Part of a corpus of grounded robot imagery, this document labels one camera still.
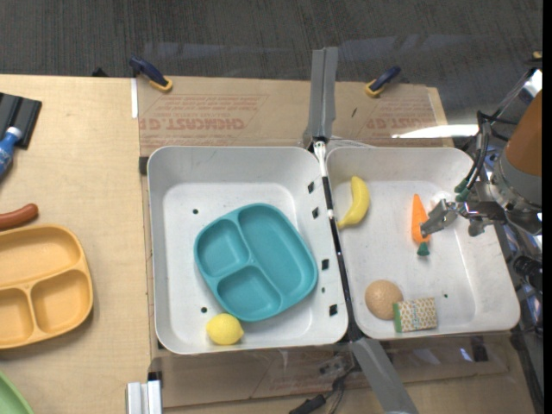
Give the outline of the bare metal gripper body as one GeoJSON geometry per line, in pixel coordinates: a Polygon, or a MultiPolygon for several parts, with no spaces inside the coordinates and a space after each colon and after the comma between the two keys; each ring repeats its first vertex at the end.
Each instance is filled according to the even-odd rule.
{"type": "Polygon", "coordinates": [[[531,235],[540,235],[543,231],[539,218],[541,206],[519,196],[508,185],[476,181],[470,189],[457,194],[457,202],[460,214],[468,221],[486,217],[493,223],[511,224],[531,235]]]}

